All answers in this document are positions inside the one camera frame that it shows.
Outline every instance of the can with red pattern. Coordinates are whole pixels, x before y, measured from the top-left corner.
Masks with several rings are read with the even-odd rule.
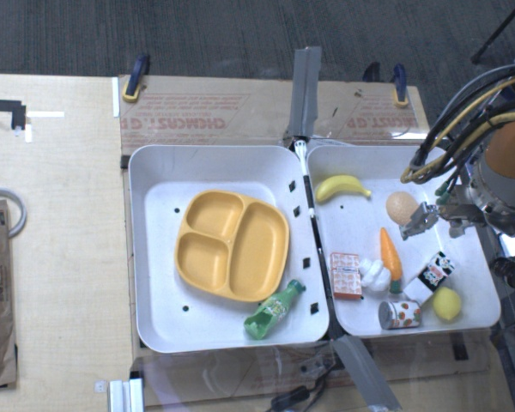
[[[421,307],[415,300],[384,300],[379,304],[378,317],[384,330],[414,328],[421,324]]]

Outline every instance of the toy bottle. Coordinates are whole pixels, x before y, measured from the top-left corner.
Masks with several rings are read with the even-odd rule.
[[[244,322],[245,330],[254,339],[263,339],[288,313],[294,298],[305,291],[305,286],[295,279],[290,281],[286,289],[272,294]]]

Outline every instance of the gray floor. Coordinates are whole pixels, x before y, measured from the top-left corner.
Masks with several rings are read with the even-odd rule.
[[[150,54],[151,75],[292,79],[294,51],[323,48],[319,78],[359,81],[403,64],[433,124],[469,80],[515,59],[515,18],[470,58],[515,0],[0,0],[0,73],[117,76]],[[493,331],[515,397],[515,295],[500,287]]]

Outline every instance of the toy carrot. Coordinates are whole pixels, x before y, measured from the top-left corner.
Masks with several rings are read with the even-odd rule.
[[[381,260],[384,266],[391,272],[391,293],[401,293],[401,277],[403,276],[403,266],[401,258],[398,256],[397,249],[385,227],[379,229],[379,243],[381,246]]]

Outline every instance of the banana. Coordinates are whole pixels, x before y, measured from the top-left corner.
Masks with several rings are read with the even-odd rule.
[[[356,192],[365,197],[372,195],[372,191],[362,186],[362,183],[355,176],[339,174],[327,178],[318,185],[315,190],[315,200],[318,203],[324,202],[338,192]]]

